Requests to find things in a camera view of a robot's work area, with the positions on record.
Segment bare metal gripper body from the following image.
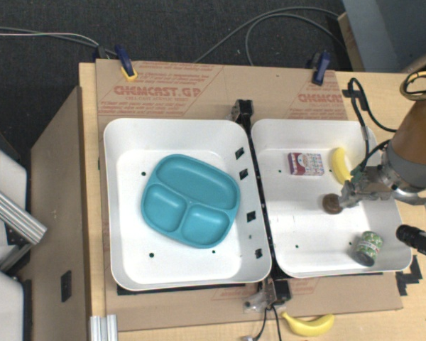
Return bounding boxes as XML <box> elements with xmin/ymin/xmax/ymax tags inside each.
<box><xmin>352</xmin><ymin>166</ymin><xmax>401</xmax><ymax>202</ymax></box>

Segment brown round biscuit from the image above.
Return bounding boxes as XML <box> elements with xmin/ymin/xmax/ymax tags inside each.
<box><xmin>322</xmin><ymin>193</ymin><xmax>343</xmax><ymax>215</ymax></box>

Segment yellow banana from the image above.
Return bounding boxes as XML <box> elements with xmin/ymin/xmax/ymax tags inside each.
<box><xmin>280</xmin><ymin>311</ymin><xmax>336</xmax><ymax>337</ymax></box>
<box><xmin>331</xmin><ymin>146</ymin><xmax>354</xmax><ymax>186</ymax></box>

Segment white plastic tray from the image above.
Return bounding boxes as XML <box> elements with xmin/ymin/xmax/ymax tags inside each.
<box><xmin>103</xmin><ymin>117</ymin><xmax>273</xmax><ymax>292</ymax></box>
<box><xmin>250</xmin><ymin>118</ymin><xmax>413</xmax><ymax>279</ymax></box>

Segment small red and white carton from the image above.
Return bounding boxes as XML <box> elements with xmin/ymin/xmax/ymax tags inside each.
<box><xmin>287</xmin><ymin>151</ymin><xmax>325</xmax><ymax>177</ymax></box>

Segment green printed can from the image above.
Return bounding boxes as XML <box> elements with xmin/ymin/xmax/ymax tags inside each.
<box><xmin>351</xmin><ymin>230</ymin><xmax>385</xmax><ymax>267</ymax></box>

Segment thin black rod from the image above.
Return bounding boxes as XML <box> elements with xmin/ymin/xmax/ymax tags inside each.
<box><xmin>241</xmin><ymin>114</ymin><xmax>282</xmax><ymax>281</ymax></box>

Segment blue divided plate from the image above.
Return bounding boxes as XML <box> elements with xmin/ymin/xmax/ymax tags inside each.
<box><xmin>140</xmin><ymin>153</ymin><xmax>241</xmax><ymax>249</ymax></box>

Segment brown cardboard board, red print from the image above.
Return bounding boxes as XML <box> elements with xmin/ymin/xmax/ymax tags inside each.
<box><xmin>94</xmin><ymin>59</ymin><xmax>404</xmax><ymax>332</ymax></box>

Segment black cylinder on white bracket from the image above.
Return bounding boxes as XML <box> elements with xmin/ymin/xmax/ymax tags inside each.
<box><xmin>392</xmin><ymin>185</ymin><xmax>426</xmax><ymax>258</ymax></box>

